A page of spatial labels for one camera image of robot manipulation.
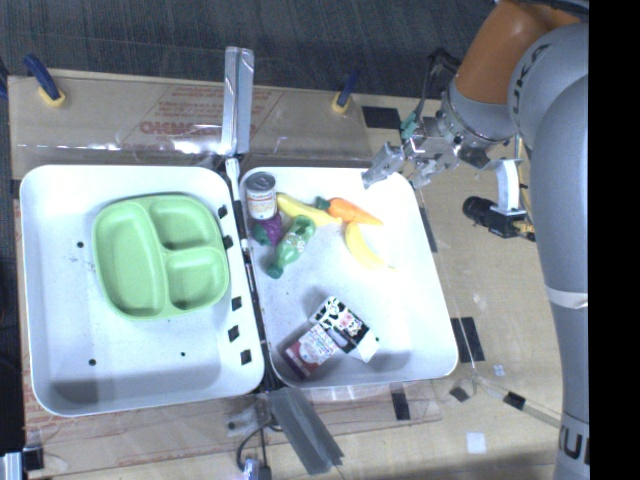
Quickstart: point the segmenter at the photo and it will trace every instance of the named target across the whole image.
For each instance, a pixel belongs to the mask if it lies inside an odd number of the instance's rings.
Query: canned food
[[[245,182],[247,209],[256,220],[267,220],[278,212],[276,179],[268,172],[255,172]]]

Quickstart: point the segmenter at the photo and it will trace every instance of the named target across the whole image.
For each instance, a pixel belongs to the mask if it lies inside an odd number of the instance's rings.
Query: gray carpet
[[[55,68],[222,79],[224,49],[251,48],[255,83],[418,97],[426,57],[462,59],[492,0],[0,0],[0,56]],[[15,250],[7,103],[0,101],[0,455],[20,447]]]

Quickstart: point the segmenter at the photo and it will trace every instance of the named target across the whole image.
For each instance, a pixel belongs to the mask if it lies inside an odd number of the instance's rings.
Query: toy sink
[[[24,177],[31,375],[46,409],[81,416],[238,396],[260,384],[265,361],[303,389],[433,379],[455,368],[444,295],[404,177],[365,190],[362,169],[260,168],[307,204],[339,196],[380,218],[383,226],[363,232],[394,270],[361,268],[344,226],[331,224],[275,280],[266,275],[274,248],[249,236],[252,294],[238,229],[251,229],[244,181],[256,170],[239,180],[241,226],[227,183],[201,167],[47,165]],[[301,381],[282,354],[328,296],[362,318],[379,349],[368,363],[339,351]]]
[[[22,180],[20,205],[31,375],[47,410],[82,416],[259,385],[264,358],[218,174],[46,165]]]
[[[211,306],[229,285],[220,229],[191,196],[113,203],[96,217],[92,237],[100,285],[127,318],[168,318]]]

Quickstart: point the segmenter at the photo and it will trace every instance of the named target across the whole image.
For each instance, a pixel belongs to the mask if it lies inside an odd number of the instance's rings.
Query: cow print carton
[[[373,331],[337,297],[327,297],[309,320],[320,324],[344,352],[365,363],[379,348]]]

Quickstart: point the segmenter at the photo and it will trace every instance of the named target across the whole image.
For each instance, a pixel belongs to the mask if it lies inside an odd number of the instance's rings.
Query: white tape
[[[589,294],[579,292],[565,292],[545,286],[547,297],[558,306],[569,309],[584,309],[589,305]]]
[[[467,451],[473,454],[487,453],[484,432],[467,432]]]

